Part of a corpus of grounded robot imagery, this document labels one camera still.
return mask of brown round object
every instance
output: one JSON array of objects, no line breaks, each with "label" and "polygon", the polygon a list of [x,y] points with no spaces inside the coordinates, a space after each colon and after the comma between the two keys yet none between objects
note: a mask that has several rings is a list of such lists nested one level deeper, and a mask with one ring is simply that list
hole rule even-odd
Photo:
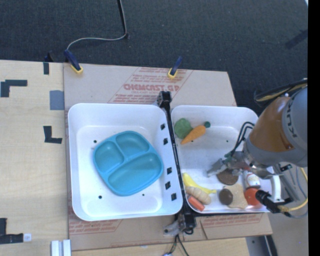
[{"label": "brown round object", "polygon": [[233,200],[234,200],[234,195],[229,189],[224,188],[220,191],[219,201],[221,204],[228,206],[232,203]]},{"label": "brown round object", "polygon": [[224,171],[218,173],[216,177],[221,183],[225,185],[233,185],[239,179],[239,176],[232,174],[232,169],[225,169]]}]

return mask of blue divided dish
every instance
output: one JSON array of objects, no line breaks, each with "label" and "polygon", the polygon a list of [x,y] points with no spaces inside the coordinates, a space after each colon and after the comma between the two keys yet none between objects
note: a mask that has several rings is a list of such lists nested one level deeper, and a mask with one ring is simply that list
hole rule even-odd
[{"label": "blue divided dish", "polygon": [[164,164],[152,145],[135,131],[124,131],[101,142],[93,162],[106,185],[118,196],[133,195],[154,183]]}]

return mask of black fabric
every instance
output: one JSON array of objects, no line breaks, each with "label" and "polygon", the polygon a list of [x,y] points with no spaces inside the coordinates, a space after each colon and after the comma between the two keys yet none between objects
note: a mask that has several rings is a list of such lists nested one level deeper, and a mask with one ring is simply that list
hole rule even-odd
[{"label": "black fabric", "polygon": [[[308,76],[305,0],[122,0],[128,38],[80,41],[80,63],[228,72],[239,106],[260,114],[254,91]],[[83,37],[118,38],[117,0],[0,0],[0,59],[43,62]]]}]

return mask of wooden table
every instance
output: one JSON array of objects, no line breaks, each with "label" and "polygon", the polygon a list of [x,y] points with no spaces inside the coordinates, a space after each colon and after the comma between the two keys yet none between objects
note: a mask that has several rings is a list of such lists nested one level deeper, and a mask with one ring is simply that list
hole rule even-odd
[{"label": "wooden table", "polygon": [[[53,240],[68,234],[65,112],[51,110],[50,91],[63,91],[63,64],[0,60],[0,82],[27,80],[0,97],[0,218],[6,233],[31,233],[32,241],[1,244],[0,255],[50,255]],[[62,143],[46,143],[44,126]],[[172,244],[73,251],[74,256],[159,256]],[[248,256],[245,238],[185,242],[190,255]],[[180,245],[173,255],[184,255]]]}]

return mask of toy carrot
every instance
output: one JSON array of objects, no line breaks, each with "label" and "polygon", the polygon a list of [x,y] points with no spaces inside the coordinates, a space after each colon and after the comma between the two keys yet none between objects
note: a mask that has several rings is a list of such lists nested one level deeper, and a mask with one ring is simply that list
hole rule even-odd
[{"label": "toy carrot", "polygon": [[184,137],[184,139],[181,141],[181,144],[186,144],[188,142],[192,142],[193,140],[201,137],[206,133],[206,128],[210,127],[210,123],[207,121],[204,124],[198,125],[195,128],[193,128],[187,136]]}]

